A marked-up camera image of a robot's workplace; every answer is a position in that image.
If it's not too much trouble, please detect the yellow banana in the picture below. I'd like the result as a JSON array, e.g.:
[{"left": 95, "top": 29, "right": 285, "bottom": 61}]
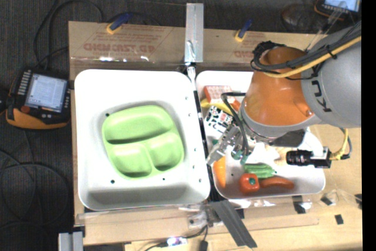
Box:
[{"left": 200, "top": 98, "right": 233, "bottom": 116}]

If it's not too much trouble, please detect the black cylinder on white bracket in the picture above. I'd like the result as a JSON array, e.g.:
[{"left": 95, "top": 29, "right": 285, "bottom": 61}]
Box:
[{"left": 254, "top": 127, "right": 333, "bottom": 170}]

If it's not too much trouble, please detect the orange bell pepper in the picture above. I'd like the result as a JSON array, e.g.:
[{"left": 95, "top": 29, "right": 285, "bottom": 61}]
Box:
[{"left": 238, "top": 173, "right": 261, "bottom": 195}]

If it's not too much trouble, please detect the green divided plate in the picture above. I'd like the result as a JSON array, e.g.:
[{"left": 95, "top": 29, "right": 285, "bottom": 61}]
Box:
[{"left": 101, "top": 105, "right": 186, "bottom": 181}]

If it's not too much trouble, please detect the orange and white carton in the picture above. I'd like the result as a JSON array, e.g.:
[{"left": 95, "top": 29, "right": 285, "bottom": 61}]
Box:
[{"left": 203, "top": 85, "right": 233, "bottom": 102}]

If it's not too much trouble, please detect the orange-brown sausage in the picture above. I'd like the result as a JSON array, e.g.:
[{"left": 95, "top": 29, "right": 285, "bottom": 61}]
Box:
[{"left": 258, "top": 176, "right": 295, "bottom": 190}]

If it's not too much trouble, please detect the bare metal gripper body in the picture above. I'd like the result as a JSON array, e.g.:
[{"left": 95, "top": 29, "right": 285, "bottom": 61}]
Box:
[{"left": 217, "top": 125, "right": 252, "bottom": 155}]

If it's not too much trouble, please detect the white plastic tray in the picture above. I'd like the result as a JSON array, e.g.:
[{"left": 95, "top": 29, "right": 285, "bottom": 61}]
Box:
[
  {"left": 194, "top": 70, "right": 327, "bottom": 201},
  {"left": 73, "top": 68, "right": 212, "bottom": 212}
]

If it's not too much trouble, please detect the brown cardboard board, red print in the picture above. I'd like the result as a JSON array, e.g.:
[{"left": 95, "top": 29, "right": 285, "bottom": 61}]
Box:
[{"left": 68, "top": 20, "right": 362, "bottom": 246}]

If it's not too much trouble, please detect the orange carrot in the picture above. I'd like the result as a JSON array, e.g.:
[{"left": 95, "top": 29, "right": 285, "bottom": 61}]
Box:
[{"left": 212, "top": 155, "right": 227, "bottom": 189}]

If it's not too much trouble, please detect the white patterned carton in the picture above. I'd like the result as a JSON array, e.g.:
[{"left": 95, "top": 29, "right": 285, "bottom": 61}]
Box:
[{"left": 203, "top": 105, "right": 237, "bottom": 135}]

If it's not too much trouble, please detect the green pea pod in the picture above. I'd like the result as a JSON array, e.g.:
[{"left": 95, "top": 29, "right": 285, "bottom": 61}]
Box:
[{"left": 244, "top": 163, "right": 277, "bottom": 180}]

